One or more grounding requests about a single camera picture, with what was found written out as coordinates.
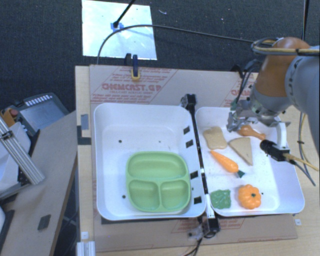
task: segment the black fabric background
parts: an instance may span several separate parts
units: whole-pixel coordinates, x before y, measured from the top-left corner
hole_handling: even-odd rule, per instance
[[[157,25],[248,40],[302,35],[303,0],[137,0],[135,4],[150,5]],[[319,44],[319,10],[320,1],[311,0],[305,34],[310,45]],[[234,64],[243,67],[256,58],[245,42],[163,29],[154,29],[154,38],[157,60],[142,60],[141,66],[229,71]],[[82,54],[81,0],[0,1],[0,109],[14,100],[53,92],[73,111],[75,66],[95,62],[96,58]],[[123,65],[124,60],[102,58],[100,63]]]

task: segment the brown drumstick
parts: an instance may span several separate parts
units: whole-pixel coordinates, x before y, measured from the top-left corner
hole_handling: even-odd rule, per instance
[[[264,133],[258,133],[256,132],[254,129],[252,129],[252,127],[250,125],[244,125],[240,128],[240,130],[238,131],[238,133],[241,136],[253,136],[256,137],[260,140],[265,140],[266,139],[266,135]]]

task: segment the green divided plate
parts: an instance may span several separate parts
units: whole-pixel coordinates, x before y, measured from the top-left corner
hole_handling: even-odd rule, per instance
[[[191,196],[188,167],[178,154],[142,151],[126,163],[126,189],[132,205],[143,212],[175,212]]]

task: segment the toy bread slice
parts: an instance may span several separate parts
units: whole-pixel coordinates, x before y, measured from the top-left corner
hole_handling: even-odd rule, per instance
[[[206,144],[211,150],[223,150],[227,147],[227,142],[219,126],[212,127],[203,132]]]
[[[253,166],[251,140],[249,137],[235,138],[229,142],[230,147],[243,158],[248,165]]]

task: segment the orange pumpkin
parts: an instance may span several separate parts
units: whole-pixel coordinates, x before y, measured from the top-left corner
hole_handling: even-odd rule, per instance
[[[261,194],[259,189],[247,184],[238,190],[238,199],[241,205],[246,209],[254,209],[261,205]]]

